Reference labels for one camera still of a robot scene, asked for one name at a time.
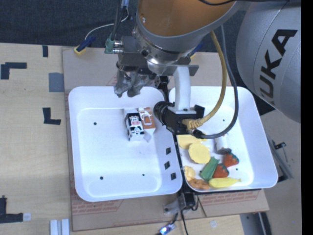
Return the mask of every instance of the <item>green connector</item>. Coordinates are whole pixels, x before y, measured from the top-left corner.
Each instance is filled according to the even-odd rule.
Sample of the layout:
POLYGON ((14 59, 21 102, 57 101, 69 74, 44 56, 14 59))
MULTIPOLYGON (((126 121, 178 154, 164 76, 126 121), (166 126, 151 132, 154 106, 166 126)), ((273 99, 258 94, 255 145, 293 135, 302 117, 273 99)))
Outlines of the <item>green connector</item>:
POLYGON ((216 166, 219 164, 219 162, 220 162, 219 159, 211 157, 210 161, 205 165, 202 172, 200 173, 200 176, 204 180, 209 181, 212 178, 216 166))
POLYGON ((111 40, 111 34, 106 40, 106 48, 104 50, 104 53, 106 54, 113 54, 113 46, 114 46, 114 40, 111 40))

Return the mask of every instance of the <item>wooden table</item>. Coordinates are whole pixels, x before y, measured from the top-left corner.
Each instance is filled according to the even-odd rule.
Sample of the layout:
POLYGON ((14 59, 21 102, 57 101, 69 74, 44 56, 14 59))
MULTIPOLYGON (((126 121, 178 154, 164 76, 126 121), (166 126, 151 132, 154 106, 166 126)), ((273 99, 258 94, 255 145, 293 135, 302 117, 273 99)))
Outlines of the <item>wooden table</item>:
MULTIPOLYGON (((0 80, 0 195, 7 213, 31 213, 31 221, 0 224, 0 235, 49 234, 49 221, 71 219, 64 92, 49 91, 49 74, 63 73, 63 47, 0 44, 0 64, 26 62, 0 80), (44 124, 43 108, 58 124, 44 124)), ((156 234, 165 223, 107 228, 77 235, 156 234)), ((170 234, 185 234, 181 221, 170 234)), ((243 235, 239 215, 186 221, 190 235, 243 235), (215 220, 213 228, 210 221, 215 220)))

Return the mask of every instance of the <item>strawberry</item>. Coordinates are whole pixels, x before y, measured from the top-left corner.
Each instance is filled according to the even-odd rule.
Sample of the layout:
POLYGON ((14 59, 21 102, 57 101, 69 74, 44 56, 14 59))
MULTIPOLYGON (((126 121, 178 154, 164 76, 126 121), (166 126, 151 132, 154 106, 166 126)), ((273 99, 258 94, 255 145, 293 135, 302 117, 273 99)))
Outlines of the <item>strawberry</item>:
POLYGON ((230 167, 232 165, 236 165, 239 163, 239 159, 237 158, 237 156, 233 153, 227 153, 225 155, 225 158, 224 158, 224 161, 223 161, 223 164, 226 166, 226 167, 230 167))
POLYGON ((226 178, 229 175, 229 171, 224 164, 218 164, 215 168, 212 178, 226 178))

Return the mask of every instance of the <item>black floor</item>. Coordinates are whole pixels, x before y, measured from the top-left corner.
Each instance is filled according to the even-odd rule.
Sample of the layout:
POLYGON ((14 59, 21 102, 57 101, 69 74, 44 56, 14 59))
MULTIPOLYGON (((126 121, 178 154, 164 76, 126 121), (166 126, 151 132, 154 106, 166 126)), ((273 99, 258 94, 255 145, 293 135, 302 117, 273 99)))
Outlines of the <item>black floor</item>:
MULTIPOLYGON (((92 29, 113 23, 117 0, 0 0, 0 43, 77 46, 92 29)), ((136 13, 137 0, 131 0, 129 11, 136 13)), ((238 86, 246 87, 236 66, 235 46, 245 11, 238 11, 224 24, 229 63, 238 86)), ((118 29, 119 35, 130 35, 134 20, 127 20, 118 29)), ((112 27, 93 32, 92 47, 104 47, 112 27)), ((216 29, 221 39, 221 29, 216 29)), ((216 52, 209 36, 203 39, 200 51, 216 52)), ((273 108, 255 96, 260 115, 273 108)))

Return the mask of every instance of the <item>cardboard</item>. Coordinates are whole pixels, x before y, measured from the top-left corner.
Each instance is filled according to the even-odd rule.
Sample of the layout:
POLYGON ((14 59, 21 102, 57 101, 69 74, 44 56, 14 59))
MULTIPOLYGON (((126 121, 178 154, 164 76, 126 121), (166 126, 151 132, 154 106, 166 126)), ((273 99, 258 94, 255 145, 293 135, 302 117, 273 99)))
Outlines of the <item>cardboard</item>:
MULTIPOLYGON (((78 86, 113 86, 117 81, 116 62, 117 55, 104 54, 102 48, 87 48, 80 56, 73 48, 63 50, 73 231, 170 222, 173 219, 173 215, 163 213, 163 207, 172 203, 176 194, 90 203, 82 200, 75 191, 68 94, 78 86)), ((192 86, 221 85, 222 72, 217 53, 197 53, 192 63, 200 66, 196 75, 191 77, 192 86)), ((201 207, 187 212, 186 219, 269 210, 263 190, 200 195, 199 200, 201 207)))

